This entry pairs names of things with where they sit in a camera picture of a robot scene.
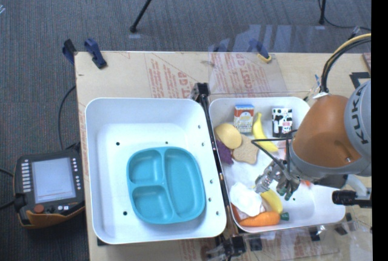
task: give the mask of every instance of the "white tray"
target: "white tray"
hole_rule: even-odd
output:
[[[85,110],[92,222],[105,243],[215,237],[226,226],[209,130],[202,106],[190,99],[99,98]],[[156,225],[133,211],[126,178],[130,156],[146,148],[180,147],[201,170],[206,195],[195,219]]]
[[[228,122],[233,123],[233,114],[235,105],[252,104],[255,107],[255,113],[262,113],[261,123],[264,133],[268,138],[272,137],[272,108],[285,107],[292,108],[293,129],[297,129],[309,110],[309,105],[297,97],[260,97],[260,98],[219,98],[215,99],[209,106],[210,118],[213,127]],[[279,149],[281,156],[284,149]],[[263,173],[264,169],[271,163],[271,158],[259,150],[257,162],[254,165],[245,162],[234,161],[232,165],[221,161],[222,172],[229,194],[230,188],[236,182],[242,182],[247,187],[255,184],[256,178]],[[277,182],[273,181],[271,189],[276,191]],[[290,215],[289,221],[281,220],[274,226],[244,227],[234,218],[235,223],[248,233],[259,233],[264,231],[283,230],[288,228],[297,228],[303,226],[320,225],[335,223],[340,221],[345,215],[345,206],[336,205],[332,202],[333,188],[300,184],[290,200],[283,203],[283,211]]]

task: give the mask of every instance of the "blue plate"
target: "blue plate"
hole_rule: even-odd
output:
[[[135,214],[148,223],[185,222],[197,218],[205,208],[201,171],[183,148],[136,152],[127,163],[127,183]]]

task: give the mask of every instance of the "toy banana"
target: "toy banana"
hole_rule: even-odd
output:
[[[263,126],[261,125],[261,113],[257,113],[257,119],[254,121],[252,126],[252,133],[255,139],[267,139],[267,136],[264,134]],[[278,147],[270,141],[258,142],[265,150],[269,152],[278,151]]]
[[[281,203],[279,195],[275,191],[270,189],[266,192],[262,192],[260,196],[266,200],[273,211],[276,211],[279,214],[283,212],[283,204]]]

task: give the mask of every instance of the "gray carpet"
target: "gray carpet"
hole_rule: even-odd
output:
[[[84,51],[246,51],[250,38],[269,52],[331,53],[354,27],[371,29],[372,0],[327,0],[324,25],[318,0],[152,0],[137,31],[129,28],[146,0],[0,0],[0,167],[19,156],[60,149],[58,108],[75,84],[62,54],[66,39]],[[370,44],[351,50],[370,52]],[[74,92],[64,104],[65,146],[78,141]],[[12,179],[0,173],[0,204],[12,199]],[[14,208],[0,211],[0,259],[88,260],[85,217],[51,228],[23,229]]]

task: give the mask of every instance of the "screen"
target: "screen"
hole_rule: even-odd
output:
[[[35,203],[76,196],[69,157],[32,162]]]

